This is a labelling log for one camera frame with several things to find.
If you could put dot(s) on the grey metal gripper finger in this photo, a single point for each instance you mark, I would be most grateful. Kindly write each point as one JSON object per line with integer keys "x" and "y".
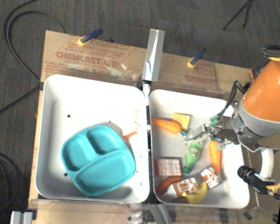
{"x": 195, "y": 134}
{"x": 219, "y": 142}

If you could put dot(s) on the yellow banana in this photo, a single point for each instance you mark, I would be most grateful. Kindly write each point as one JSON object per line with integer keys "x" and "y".
{"x": 199, "y": 195}

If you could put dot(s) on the brown cardboard board red print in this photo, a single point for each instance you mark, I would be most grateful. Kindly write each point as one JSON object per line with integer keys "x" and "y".
{"x": 90, "y": 58}

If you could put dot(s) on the yellow square biscuit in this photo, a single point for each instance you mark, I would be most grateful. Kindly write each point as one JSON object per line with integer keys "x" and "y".
{"x": 181, "y": 119}

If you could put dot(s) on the red and white can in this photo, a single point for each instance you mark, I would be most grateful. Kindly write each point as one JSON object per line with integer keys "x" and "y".
{"x": 211, "y": 177}

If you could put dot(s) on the black cylinder on white bracket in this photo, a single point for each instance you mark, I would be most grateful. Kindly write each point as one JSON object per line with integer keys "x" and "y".
{"x": 252, "y": 176}

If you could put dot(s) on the small orange stick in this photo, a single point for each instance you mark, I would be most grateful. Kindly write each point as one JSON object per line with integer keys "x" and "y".
{"x": 129, "y": 134}

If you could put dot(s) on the orange carrot with green top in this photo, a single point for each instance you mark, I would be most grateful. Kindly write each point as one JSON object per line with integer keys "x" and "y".
{"x": 166, "y": 125}

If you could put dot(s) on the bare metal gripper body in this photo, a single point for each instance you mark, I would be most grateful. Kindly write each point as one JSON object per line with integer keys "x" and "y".
{"x": 228, "y": 134}

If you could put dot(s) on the red and white packet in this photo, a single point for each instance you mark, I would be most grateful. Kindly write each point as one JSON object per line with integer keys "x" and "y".
{"x": 168, "y": 166}

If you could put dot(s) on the white plastic tray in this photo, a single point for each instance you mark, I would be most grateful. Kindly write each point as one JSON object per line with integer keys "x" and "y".
{"x": 232, "y": 189}
{"x": 61, "y": 98}

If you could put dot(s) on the orange sausage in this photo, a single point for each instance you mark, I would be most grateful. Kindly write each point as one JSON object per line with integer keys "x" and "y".
{"x": 166, "y": 183}

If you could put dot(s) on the thin black and white rod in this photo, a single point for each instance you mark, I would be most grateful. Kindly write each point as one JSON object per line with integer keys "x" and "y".
{"x": 146, "y": 90}

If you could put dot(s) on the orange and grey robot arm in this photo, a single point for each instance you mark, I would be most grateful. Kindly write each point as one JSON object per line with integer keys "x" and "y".
{"x": 270, "y": 85}

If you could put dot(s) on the orange and white carton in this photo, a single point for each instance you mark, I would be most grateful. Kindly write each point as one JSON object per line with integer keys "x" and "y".
{"x": 183, "y": 186}

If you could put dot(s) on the green plastic bottle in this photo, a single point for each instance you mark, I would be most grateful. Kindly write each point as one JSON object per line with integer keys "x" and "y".
{"x": 193, "y": 155}

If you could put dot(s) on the blue divided plate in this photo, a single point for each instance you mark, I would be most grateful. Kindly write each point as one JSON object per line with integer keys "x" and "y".
{"x": 97, "y": 159}

